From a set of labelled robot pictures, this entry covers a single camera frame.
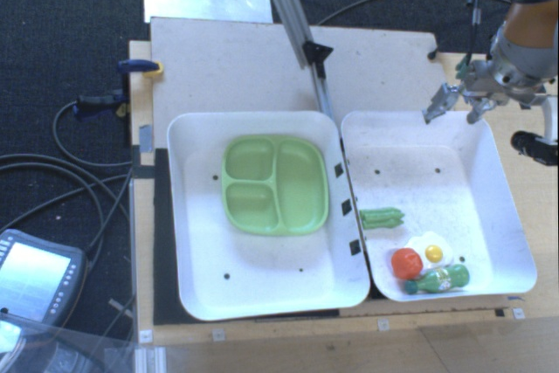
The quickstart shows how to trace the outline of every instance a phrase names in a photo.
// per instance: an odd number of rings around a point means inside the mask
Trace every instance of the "egg yolk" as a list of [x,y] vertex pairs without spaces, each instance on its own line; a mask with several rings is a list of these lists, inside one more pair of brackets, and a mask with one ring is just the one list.
[[443,251],[438,245],[429,245],[425,249],[425,257],[427,257],[431,263],[438,263],[443,259]]

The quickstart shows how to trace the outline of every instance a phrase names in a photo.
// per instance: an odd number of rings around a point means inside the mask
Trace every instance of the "green vegetable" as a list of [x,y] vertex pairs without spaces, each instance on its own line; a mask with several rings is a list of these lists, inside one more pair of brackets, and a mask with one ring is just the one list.
[[394,228],[404,223],[404,214],[397,208],[359,210],[363,229]]

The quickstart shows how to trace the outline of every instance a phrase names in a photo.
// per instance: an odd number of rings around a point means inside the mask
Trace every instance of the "toy bottle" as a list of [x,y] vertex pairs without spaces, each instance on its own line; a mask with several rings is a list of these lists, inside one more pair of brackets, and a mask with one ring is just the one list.
[[470,281],[470,273],[464,265],[439,267],[426,273],[419,280],[407,280],[405,292],[415,294],[417,291],[442,293],[451,287],[463,287]]

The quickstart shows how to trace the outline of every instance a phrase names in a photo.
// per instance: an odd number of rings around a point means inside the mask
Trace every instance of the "toy tomato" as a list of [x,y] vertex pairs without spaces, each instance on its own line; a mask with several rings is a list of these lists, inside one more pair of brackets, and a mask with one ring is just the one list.
[[392,269],[399,279],[411,280],[419,275],[423,269],[423,262],[416,251],[405,247],[398,249],[392,255]]

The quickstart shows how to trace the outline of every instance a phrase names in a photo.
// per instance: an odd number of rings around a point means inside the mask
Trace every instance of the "handheld device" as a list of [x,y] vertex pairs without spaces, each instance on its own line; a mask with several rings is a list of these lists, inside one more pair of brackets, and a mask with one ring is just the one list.
[[9,229],[0,234],[0,312],[60,326],[86,279],[77,248]]

